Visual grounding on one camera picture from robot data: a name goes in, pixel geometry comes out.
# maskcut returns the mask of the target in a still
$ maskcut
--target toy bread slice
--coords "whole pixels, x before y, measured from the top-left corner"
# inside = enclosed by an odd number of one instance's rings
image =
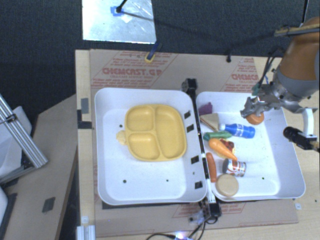
[[[219,116],[217,113],[201,115],[200,121],[210,129],[212,129],[214,132],[217,132],[219,129]]]

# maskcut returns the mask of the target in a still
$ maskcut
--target blue tape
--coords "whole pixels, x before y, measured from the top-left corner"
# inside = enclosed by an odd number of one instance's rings
[[[121,12],[119,12],[119,13],[117,12],[117,6],[110,7],[110,11],[111,11],[112,15],[115,17],[119,17],[119,16],[124,15],[123,9],[121,9]]]
[[[265,75],[264,78],[265,78],[266,84],[268,85],[268,84],[269,84],[269,79],[268,79],[268,77]]]

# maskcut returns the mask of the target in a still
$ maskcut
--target black carpet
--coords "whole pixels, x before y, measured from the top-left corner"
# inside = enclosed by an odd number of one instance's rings
[[[162,52],[266,56],[299,26],[305,0],[151,0]],[[319,16],[309,0],[306,18]],[[31,121],[76,92],[75,50],[148,51],[146,44],[82,40],[82,0],[0,0],[0,93]]]

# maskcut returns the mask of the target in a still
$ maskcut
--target white tray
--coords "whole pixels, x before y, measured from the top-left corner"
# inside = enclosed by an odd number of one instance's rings
[[[98,193],[104,202],[110,205],[189,203],[205,197],[207,185],[194,108],[186,93],[178,90],[104,88],[97,92],[94,102]],[[127,111],[145,104],[172,106],[180,113],[187,139],[186,152],[182,157],[172,161],[141,161],[116,140],[116,134],[124,130]],[[194,130],[187,132],[191,125]]]
[[[196,103],[199,108],[211,102],[213,113],[218,113],[220,123],[249,126],[240,115],[248,96],[248,93],[202,92],[197,96]],[[202,132],[211,132],[202,123],[200,127]],[[254,126],[254,138],[230,138],[235,143],[238,160],[246,162],[246,172],[243,177],[237,177],[239,191],[236,195],[225,197],[212,183],[214,195],[226,202],[301,197],[306,186],[294,146],[283,136],[286,127],[283,110],[272,109],[264,113],[263,123]],[[204,147],[206,152],[212,152],[217,176],[221,175],[224,159],[215,155],[207,141],[204,141]]]

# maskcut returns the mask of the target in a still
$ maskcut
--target toy carrot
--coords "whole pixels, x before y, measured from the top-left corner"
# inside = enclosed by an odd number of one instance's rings
[[[208,141],[209,147],[217,153],[226,156],[232,160],[237,161],[238,158],[217,138],[211,138]]]

